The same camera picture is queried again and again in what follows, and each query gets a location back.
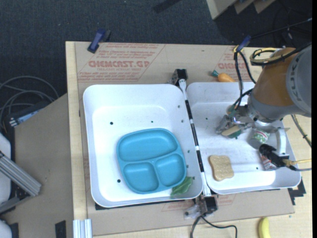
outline yellow banana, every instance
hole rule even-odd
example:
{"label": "yellow banana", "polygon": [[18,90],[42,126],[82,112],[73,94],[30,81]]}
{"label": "yellow banana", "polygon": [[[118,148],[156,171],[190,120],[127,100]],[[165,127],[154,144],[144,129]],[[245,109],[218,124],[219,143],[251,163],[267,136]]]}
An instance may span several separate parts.
{"label": "yellow banana", "polygon": [[268,217],[264,217],[260,220],[259,236],[260,238],[271,238],[271,235],[269,234]]}

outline blue plate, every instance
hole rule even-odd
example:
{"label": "blue plate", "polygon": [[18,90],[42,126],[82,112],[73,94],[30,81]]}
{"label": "blue plate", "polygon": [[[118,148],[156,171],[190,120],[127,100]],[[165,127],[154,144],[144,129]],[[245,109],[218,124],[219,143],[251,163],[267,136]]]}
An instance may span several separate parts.
{"label": "blue plate", "polygon": [[128,187],[140,194],[173,188],[186,177],[186,162],[176,137],[154,128],[123,136],[117,158]]}

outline black floor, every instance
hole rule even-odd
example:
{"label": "black floor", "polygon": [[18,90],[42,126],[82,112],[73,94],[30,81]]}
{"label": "black floor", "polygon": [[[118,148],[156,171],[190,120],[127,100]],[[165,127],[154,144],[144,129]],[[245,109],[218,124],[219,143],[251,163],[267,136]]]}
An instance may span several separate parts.
{"label": "black floor", "polygon": [[[216,20],[206,0],[0,0],[0,5],[0,84],[29,75],[48,81],[59,95],[67,91],[65,41],[92,41],[98,28],[111,30],[111,42],[237,45],[248,34],[312,17],[312,0],[277,0],[260,14],[251,5],[237,15],[232,6]],[[250,46],[297,47],[311,40],[312,22],[254,38]],[[53,95],[36,80],[11,85]],[[0,108],[16,93],[0,86]],[[21,94],[14,103],[37,98],[31,95]]]}

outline slice of bread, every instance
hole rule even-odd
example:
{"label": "slice of bread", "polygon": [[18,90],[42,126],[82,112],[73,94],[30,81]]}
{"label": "slice of bread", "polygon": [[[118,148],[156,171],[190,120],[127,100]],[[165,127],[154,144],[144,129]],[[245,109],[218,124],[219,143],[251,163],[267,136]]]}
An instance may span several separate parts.
{"label": "slice of bread", "polygon": [[234,171],[228,156],[211,155],[209,164],[212,169],[212,176],[215,180],[221,181],[234,176]]}

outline green vegetable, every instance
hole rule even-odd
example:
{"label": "green vegetable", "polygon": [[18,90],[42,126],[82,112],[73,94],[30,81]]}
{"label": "green vegetable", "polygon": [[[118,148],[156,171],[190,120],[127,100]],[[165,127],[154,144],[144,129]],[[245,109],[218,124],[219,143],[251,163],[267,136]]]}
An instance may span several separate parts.
{"label": "green vegetable", "polygon": [[172,189],[172,193],[170,195],[175,196],[175,195],[184,194],[185,192],[188,191],[190,185],[192,185],[192,181],[193,181],[192,177],[186,177],[181,184],[179,184],[178,186]]}

